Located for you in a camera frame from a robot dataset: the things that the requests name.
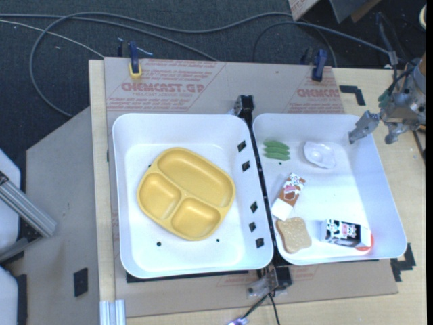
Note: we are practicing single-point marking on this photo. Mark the brown toast slice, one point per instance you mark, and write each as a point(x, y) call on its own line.
point(293, 235)

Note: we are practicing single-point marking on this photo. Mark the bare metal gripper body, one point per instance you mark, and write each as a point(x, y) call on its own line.
point(407, 105)

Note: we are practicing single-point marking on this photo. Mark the white plastic tray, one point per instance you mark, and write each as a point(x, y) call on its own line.
point(189, 259)
point(338, 195)

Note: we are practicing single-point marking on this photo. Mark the thin black rod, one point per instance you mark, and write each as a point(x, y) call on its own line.
point(260, 171)

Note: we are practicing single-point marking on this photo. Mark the yellow divided plate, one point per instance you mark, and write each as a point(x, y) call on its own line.
point(189, 168)

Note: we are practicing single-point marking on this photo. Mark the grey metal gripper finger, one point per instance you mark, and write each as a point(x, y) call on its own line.
point(363, 125)
point(395, 131)

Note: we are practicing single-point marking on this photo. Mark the red round object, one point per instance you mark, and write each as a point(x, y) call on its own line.
point(367, 248)

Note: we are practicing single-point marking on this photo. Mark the green pea pods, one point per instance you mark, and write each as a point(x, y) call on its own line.
point(276, 150)

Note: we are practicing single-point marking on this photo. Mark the brown and white carton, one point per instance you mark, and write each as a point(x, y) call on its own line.
point(291, 192)

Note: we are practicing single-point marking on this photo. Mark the black and white milk carton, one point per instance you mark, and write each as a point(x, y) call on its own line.
point(341, 232)

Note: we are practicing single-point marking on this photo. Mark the brown cardboard board red print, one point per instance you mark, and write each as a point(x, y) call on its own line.
point(209, 76)

